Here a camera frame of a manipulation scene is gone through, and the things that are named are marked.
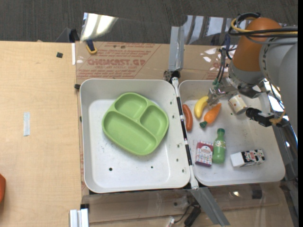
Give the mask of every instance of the bottle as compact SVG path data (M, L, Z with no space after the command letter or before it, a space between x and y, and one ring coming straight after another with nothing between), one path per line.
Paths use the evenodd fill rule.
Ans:
M225 160L225 149L226 149L226 143L224 140L224 129L218 129L217 130L217 138L214 140L213 144L213 163L221 164Z

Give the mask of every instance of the wooden surface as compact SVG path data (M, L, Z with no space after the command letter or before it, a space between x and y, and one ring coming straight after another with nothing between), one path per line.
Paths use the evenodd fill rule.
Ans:
M66 227L69 210L80 208L74 79L71 44L0 42L0 226Z

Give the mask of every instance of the bottle cap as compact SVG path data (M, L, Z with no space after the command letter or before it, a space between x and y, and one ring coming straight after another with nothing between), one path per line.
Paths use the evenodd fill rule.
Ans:
M219 133L219 132L222 132L223 134L225 134L225 130L222 129L222 128L219 128L219 129L217 130L217 133Z

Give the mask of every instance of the bottle label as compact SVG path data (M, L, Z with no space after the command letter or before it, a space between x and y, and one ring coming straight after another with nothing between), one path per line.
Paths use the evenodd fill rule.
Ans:
M222 140L215 140L214 141L214 147L222 147L222 148L226 148L226 144L225 144L225 141L222 141Z

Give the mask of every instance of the yellow banana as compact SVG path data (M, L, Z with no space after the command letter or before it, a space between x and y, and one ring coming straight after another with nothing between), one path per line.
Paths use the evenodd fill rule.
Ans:
M197 119L201 118L204 107L207 105L208 96L200 98L194 108L194 114Z

